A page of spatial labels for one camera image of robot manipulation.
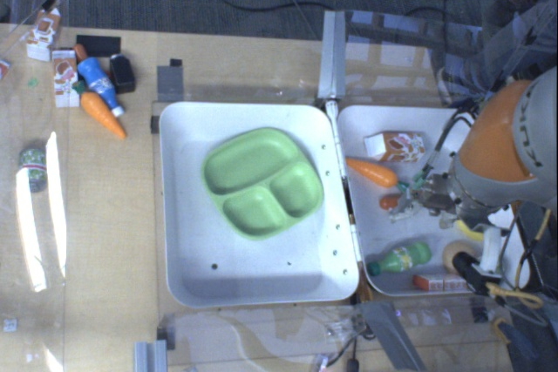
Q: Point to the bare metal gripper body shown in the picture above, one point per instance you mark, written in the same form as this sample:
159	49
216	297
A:
436	198

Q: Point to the green and grey can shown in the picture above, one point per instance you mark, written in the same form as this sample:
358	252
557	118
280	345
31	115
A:
33	170

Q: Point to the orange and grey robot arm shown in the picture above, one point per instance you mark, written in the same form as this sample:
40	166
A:
492	144

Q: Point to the green bottle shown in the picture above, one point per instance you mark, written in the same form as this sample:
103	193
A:
403	258

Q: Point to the white plastic tray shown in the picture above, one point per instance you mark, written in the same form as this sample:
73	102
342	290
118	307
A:
192	231
392	226

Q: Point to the white and orange carton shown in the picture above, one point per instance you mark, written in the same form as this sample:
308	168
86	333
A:
399	146
65	78
42	37

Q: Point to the green divided plate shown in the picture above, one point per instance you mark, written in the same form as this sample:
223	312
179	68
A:
257	170

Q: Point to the tan doughnut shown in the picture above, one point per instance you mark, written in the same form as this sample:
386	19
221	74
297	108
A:
453	253

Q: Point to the blue bottle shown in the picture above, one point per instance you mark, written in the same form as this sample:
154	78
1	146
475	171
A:
99	83

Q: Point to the black cylinder on white bracket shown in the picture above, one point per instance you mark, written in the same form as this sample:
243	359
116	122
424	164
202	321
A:
473	268

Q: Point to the orange and white packet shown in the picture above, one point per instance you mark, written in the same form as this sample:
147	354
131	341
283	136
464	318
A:
436	282

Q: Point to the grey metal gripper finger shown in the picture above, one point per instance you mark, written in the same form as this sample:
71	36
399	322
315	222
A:
401	214
407	197

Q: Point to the black bottle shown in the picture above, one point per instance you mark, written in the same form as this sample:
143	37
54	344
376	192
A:
123	74

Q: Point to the orange-red sausage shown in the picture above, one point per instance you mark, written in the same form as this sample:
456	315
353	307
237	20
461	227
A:
387	202
80	51

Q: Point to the orange carrot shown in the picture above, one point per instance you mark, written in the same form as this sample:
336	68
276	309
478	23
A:
372	172
102	113

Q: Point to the yellow banana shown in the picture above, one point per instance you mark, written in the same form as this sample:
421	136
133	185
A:
470	233

